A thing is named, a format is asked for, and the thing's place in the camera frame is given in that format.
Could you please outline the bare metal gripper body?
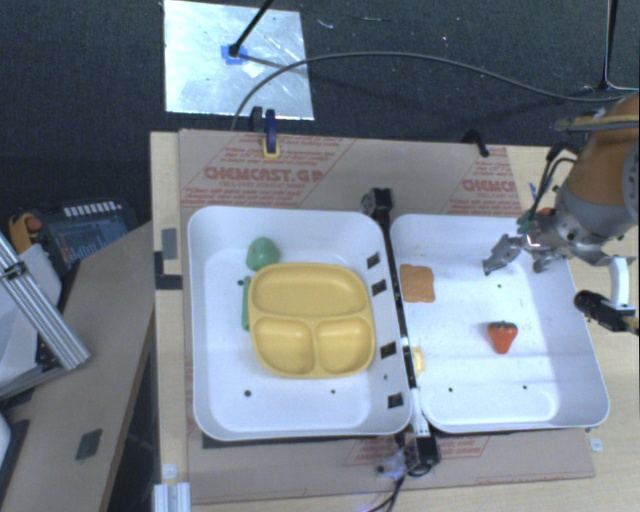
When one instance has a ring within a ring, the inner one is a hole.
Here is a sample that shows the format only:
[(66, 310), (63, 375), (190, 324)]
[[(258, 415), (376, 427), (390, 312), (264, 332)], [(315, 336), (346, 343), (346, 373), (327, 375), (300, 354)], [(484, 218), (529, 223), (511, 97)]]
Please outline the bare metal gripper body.
[(560, 249), (565, 259), (578, 258), (587, 264), (609, 264), (613, 257), (602, 246), (608, 241), (585, 229), (566, 211), (539, 211), (527, 229), (527, 250)]

